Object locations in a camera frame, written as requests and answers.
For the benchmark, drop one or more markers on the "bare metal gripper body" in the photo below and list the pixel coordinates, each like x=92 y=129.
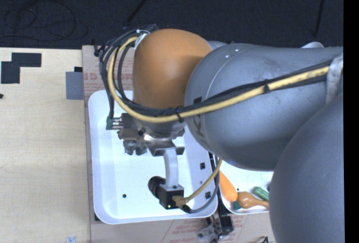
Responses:
x=131 y=131

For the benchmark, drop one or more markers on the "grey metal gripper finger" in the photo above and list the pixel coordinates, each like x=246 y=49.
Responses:
x=141 y=148
x=130 y=148

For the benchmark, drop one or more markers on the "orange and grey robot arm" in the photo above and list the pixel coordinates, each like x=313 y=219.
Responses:
x=252 y=112

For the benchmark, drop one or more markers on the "white plastic tray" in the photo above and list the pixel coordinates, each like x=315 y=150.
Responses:
x=126 y=180
x=249 y=180

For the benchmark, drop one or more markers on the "orange carrot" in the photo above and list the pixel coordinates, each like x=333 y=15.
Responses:
x=228 y=188

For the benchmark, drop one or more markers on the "tan orange gourd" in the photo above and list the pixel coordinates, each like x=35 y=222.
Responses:
x=248 y=200

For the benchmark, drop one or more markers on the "green toy vegetable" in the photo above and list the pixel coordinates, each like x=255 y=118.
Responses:
x=262 y=193

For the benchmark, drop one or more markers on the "black cylinder on white bracket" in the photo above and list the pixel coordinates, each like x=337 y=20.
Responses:
x=170 y=171

